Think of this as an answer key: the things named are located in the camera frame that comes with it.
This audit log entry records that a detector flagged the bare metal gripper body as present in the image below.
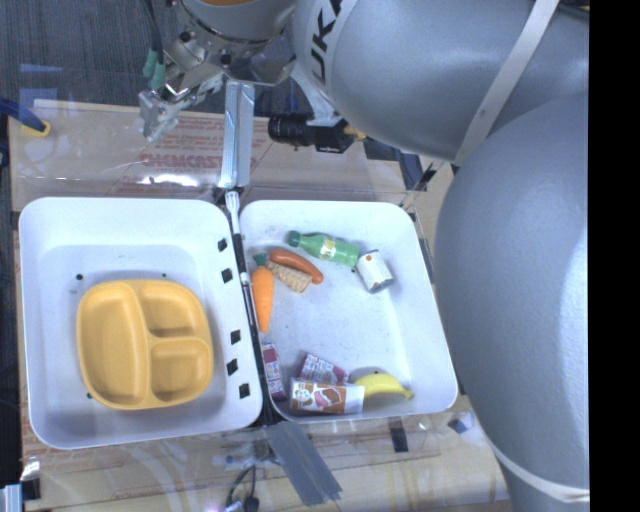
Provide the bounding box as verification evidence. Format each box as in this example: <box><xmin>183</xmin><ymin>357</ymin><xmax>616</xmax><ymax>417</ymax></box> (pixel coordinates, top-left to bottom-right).
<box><xmin>160</xmin><ymin>20</ymin><xmax>297</xmax><ymax>109</ymax></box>

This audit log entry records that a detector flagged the white plastic tray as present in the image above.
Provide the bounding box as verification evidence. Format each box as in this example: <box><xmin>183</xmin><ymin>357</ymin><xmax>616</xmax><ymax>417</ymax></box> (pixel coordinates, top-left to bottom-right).
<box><xmin>18</xmin><ymin>195</ymin><xmax>265</xmax><ymax>451</ymax></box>
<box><xmin>238</xmin><ymin>199</ymin><xmax>460</xmax><ymax>426</ymax></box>

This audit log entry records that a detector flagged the thin black and white rod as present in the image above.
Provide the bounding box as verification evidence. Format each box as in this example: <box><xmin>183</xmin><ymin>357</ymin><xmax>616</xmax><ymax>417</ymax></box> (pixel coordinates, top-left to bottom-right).
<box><xmin>224</xmin><ymin>189</ymin><xmax>275</xmax><ymax>427</ymax></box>

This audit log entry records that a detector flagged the orange toy sausage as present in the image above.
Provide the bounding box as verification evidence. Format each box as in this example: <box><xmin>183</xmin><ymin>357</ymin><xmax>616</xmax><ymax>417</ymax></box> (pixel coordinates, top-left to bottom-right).
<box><xmin>268</xmin><ymin>248</ymin><xmax>326</xmax><ymax>286</ymax></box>

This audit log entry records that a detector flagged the orange toy carrot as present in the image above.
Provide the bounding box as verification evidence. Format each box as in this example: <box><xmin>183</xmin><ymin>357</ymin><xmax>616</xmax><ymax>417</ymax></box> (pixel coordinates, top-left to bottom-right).
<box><xmin>250</xmin><ymin>252</ymin><xmax>277</xmax><ymax>334</ymax></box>

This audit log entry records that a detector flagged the tan ridged biscuit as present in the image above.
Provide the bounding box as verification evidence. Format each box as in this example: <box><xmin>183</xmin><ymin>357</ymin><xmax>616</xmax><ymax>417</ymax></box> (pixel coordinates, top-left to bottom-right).
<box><xmin>266</xmin><ymin>260</ymin><xmax>313</xmax><ymax>295</ymax></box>

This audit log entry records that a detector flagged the green plastic bottle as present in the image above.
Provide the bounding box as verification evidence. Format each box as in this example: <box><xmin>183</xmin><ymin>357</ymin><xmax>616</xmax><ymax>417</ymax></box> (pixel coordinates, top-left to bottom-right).
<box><xmin>286</xmin><ymin>229</ymin><xmax>362</xmax><ymax>268</ymax></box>

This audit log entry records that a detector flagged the yellow divided plate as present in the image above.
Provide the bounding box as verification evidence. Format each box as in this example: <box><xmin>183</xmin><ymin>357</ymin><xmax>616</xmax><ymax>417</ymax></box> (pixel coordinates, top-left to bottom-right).
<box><xmin>75</xmin><ymin>278</ymin><xmax>216</xmax><ymax>412</ymax></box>

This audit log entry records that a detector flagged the small white can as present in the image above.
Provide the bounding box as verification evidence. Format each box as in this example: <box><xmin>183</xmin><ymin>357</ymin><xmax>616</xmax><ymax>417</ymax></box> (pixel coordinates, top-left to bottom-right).
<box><xmin>355</xmin><ymin>249</ymin><xmax>396</xmax><ymax>295</ymax></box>

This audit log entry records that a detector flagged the pink and white narrow carton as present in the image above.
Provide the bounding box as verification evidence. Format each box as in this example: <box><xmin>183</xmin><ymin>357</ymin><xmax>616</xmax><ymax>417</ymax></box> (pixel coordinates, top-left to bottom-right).
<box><xmin>260</xmin><ymin>342</ymin><xmax>289</xmax><ymax>403</ymax></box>

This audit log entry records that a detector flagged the red and white packet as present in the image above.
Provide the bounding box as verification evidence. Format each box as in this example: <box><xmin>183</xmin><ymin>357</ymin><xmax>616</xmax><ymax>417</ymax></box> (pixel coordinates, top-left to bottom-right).
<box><xmin>298</xmin><ymin>352</ymin><xmax>352</xmax><ymax>386</ymax></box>

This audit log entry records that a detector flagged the orange and white carton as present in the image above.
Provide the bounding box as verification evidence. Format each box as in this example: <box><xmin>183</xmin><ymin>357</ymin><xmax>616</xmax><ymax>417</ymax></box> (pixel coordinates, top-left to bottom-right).
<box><xmin>288</xmin><ymin>376</ymin><xmax>367</xmax><ymax>417</ymax></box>

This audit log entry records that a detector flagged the yellow banana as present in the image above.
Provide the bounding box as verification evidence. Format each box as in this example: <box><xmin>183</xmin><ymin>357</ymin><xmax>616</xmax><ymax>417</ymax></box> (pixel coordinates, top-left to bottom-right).
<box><xmin>353</xmin><ymin>370</ymin><xmax>416</xmax><ymax>402</ymax></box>

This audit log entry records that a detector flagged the brown cardboard board red print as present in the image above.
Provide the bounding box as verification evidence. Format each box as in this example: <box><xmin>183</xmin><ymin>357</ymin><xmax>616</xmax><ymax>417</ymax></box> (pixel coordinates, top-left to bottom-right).
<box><xmin>6</xmin><ymin>98</ymin><xmax>512</xmax><ymax>512</ymax></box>

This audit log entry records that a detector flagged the black cylinder on white bracket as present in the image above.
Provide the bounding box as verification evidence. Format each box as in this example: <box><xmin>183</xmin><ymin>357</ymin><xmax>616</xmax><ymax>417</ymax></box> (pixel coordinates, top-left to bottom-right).
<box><xmin>266</xmin><ymin>64</ymin><xmax>357</xmax><ymax>155</ymax></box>

